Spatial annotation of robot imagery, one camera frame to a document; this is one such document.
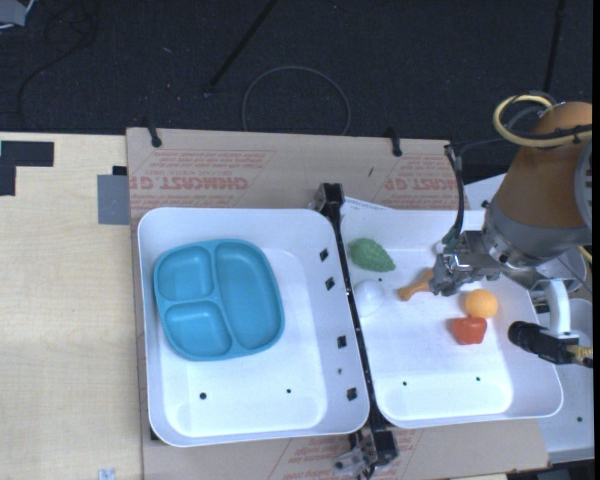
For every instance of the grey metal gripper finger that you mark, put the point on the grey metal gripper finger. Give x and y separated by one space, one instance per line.
444 264
444 286

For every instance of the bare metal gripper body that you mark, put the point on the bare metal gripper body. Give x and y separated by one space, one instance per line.
480 260

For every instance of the orange chicken drumstick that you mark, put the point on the orange chicken drumstick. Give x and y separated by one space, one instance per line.
412 289

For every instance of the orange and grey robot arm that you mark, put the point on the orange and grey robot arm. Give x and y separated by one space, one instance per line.
540 188

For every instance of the orange ball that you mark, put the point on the orange ball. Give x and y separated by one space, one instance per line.
481 303

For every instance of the red bell pepper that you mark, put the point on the red bell pepper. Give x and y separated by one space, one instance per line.
468 331

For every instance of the green grapes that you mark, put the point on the green grapes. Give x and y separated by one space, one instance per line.
371 255

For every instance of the white egg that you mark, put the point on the white egg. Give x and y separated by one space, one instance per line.
369 297

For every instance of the white plastic tray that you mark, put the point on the white plastic tray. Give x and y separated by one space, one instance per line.
430 368
260 398

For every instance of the thin black rod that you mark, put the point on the thin black rod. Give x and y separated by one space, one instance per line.
352 308

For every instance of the white paper sheet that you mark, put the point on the white paper sheet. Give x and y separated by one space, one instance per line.
365 205

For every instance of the brown cardboard board red print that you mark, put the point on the brown cardboard board red print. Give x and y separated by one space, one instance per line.
280 178

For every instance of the blue divided plate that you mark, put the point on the blue divided plate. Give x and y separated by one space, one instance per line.
220 300

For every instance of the black cylinder on white bracket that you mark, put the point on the black cylinder on white bracket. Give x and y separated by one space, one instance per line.
535 340

